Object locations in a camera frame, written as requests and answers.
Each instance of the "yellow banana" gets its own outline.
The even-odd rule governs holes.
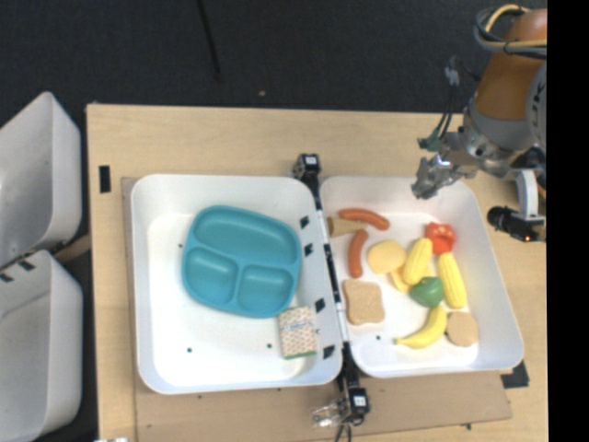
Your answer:
[[[404,344],[413,349],[422,349],[428,345],[432,345],[440,337],[444,335],[445,326],[448,322],[448,317],[442,305],[439,305],[430,310],[427,321],[421,329],[408,335],[407,337],[398,337],[394,339],[396,344]]]

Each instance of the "orange sausage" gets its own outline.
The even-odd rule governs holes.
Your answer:
[[[374,211],[364,208],[344,208],[339,211],[340,218],[351,219],[352,221],[364,221],[376,229],[384,231],[388,229],[390,223],[385,217],[378,215]]]
[[[364,229],[356,231],[348,247],[348,270],[352,278],[362,276],[362,247],[368,239],[368,233]]]

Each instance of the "wooden table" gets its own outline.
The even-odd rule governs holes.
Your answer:
[[[419,113],[89,105],[100,438],[290,442],[333,440],[335,435],[334,429],[313,428],[310,420],[312,409],[337,395],[335,383],[165,396],[137,377],[124,179],[156,172],[281,176],[290,173],[301,153],[318,154],[326,178],[414,176],[423,155],[416,139],[438,121],[436,114]],[[494,205],[517,206],[512,183],[484,173],[466,182],[483,214]],[[489,226],[488,232],[524,337],[529,387],[504,390],[498,372],[364,378],[373,411],[354,428],[354,440],[548,440],[546,245],[523,244]]]

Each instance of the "bread slice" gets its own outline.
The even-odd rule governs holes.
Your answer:
[[[343,283],[343,293],[346,297],[346,316],[351,324],[385,320],[379,284],[351,278]]]

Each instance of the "teal divided plate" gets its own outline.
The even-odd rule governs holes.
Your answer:
[[[212,308],[269,318],[284,311],[298,285],[301,244],[285,223],[233,206],[208,207],[192,222],[182,283]]]

